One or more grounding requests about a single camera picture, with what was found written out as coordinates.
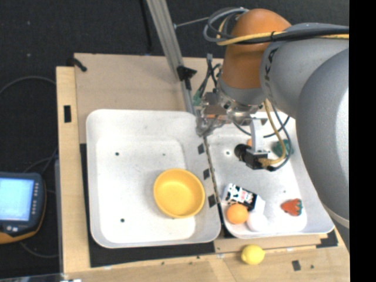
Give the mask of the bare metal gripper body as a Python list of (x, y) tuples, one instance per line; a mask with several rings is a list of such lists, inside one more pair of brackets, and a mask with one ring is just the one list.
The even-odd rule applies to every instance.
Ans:
[(251, 117), (262, 108), (262, 102), (242, 103), (223, 92), (206, 92), (197, 110), (198, 126), (214, 126), (221, 123), (248, 125)]

